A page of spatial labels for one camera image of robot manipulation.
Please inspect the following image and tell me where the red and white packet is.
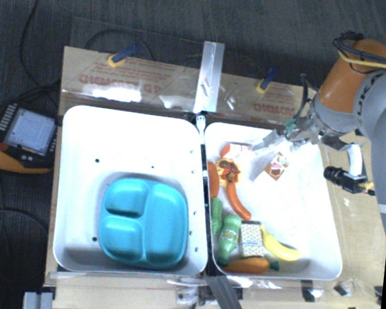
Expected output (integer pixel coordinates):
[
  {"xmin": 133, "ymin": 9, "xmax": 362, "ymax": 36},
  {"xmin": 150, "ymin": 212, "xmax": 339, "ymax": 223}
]
[{"xmin": 219, "ymin": 140, "xmax": 255, "ymax": 162}]

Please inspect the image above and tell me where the orange carrot with green leaves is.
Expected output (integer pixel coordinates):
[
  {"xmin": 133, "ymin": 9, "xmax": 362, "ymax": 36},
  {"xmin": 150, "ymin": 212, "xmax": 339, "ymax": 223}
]
[{"xmin": 198, "ymin": 160, "xmax": 230, "ymax": 238}]

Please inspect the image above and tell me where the white patterned carton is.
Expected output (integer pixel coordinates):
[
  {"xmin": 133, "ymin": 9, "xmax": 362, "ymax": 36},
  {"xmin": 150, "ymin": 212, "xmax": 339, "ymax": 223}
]
[{"xmin": 236, "ymin": 220, "xmax": 270, "ymax": 260}]

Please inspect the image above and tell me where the green plastic bottle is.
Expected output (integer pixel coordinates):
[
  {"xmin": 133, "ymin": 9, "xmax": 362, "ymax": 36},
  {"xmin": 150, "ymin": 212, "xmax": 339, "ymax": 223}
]
[{"xmin": 214, "ymin": 213, "xmax": 244, "ymax": 269}]

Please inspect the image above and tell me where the yellow pizza slice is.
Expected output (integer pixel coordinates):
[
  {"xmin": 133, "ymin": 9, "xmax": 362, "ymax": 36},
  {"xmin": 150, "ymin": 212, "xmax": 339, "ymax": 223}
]
[{"xmin": 213, "ymin": 157, "xmax": 244, "ymax": 190}]

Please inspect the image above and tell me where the yellow banana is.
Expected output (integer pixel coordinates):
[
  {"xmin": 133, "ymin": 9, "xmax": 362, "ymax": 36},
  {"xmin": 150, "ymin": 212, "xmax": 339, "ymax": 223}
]
[{"xmin": 256, "ymin": 224, "xmax": 305, "ymax": 264}]

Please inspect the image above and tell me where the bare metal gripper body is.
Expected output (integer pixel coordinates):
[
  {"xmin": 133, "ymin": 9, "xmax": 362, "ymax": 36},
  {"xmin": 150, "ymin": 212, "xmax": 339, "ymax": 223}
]
[{"xmin": 280, "ymin": 107, "xmax": 326, "ymax": 147}]

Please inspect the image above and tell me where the white plastic tray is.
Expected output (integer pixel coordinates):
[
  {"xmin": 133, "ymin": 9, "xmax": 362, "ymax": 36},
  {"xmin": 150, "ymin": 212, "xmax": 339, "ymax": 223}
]
[
  {"xmin": 187, "ymin": 119, "xmax": 358, "ymax": 290},
  {"xmin": 45, "ymin": 103, "xmax": 225, "ymax": 288}
]

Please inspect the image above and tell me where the orange carrot with green tip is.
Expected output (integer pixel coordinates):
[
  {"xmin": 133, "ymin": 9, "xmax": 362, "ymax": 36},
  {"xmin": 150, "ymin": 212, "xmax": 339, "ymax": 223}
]
[{"xmin": 222, "ymin": 253, "xmax": 281, "ymax": 279}]

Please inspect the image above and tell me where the orange sausage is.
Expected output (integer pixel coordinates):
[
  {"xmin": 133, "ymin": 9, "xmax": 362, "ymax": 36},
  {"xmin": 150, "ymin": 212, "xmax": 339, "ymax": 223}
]
[{"xmin": 222, "ymin": 181, "xmax": 256, "ymax": 222}]

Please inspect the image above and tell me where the blue divided plate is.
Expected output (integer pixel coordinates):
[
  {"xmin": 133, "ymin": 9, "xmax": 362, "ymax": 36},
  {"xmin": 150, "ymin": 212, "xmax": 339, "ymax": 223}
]
[{"xmin": 94, "ymin": 173, "xmax": 195, "ymax": 273}]

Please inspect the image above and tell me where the black cylinder on white bracket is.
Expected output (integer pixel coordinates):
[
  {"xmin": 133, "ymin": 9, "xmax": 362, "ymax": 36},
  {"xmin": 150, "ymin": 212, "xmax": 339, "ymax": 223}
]
[{"xmin": 321, "ymin": 139, "xmax": 382, "ymax": 198}]

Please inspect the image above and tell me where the brown and white packet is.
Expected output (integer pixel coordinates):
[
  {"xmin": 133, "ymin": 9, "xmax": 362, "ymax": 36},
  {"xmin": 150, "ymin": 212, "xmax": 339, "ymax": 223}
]
[{"xmin": 263, "ymin": 151, "xmax": 291, "ymax": 182}]

